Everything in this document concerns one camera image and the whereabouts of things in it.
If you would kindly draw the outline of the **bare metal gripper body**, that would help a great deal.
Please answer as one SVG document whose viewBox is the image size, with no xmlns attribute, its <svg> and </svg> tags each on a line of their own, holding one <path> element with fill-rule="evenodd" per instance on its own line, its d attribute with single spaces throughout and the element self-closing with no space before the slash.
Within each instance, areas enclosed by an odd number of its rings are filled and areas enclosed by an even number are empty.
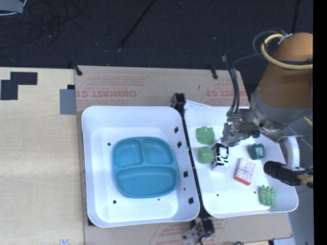
<svg viewBox="0 0 327 245">
<path fill-rule="evenodd" d="M 282 130 L 288 124 L 281 124 L 264 115 L 259 109 L 239 109 L 230 124 L 230 133 L 234 138 L 280 138 Z"/>
</svg>

